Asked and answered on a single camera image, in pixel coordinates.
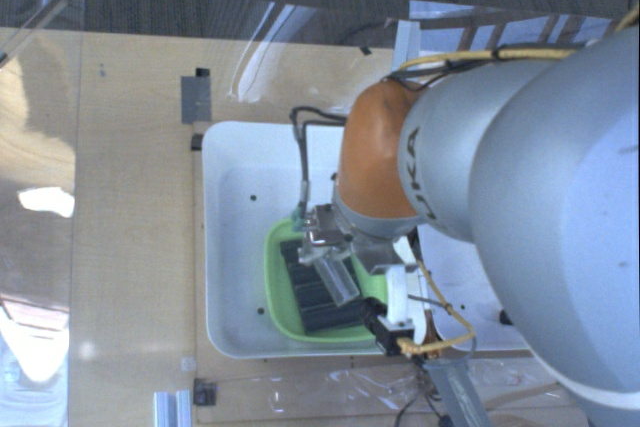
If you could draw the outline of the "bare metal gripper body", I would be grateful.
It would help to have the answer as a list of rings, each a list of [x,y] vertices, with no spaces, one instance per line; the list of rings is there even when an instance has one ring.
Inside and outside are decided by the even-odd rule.
[[[307,266],[347,257],[357,259],[367,273],[405,265],[394,247],[406,234],[405,219],[368,217],[337,202],[315,206],[305,219],[303,234],[299,261]]]

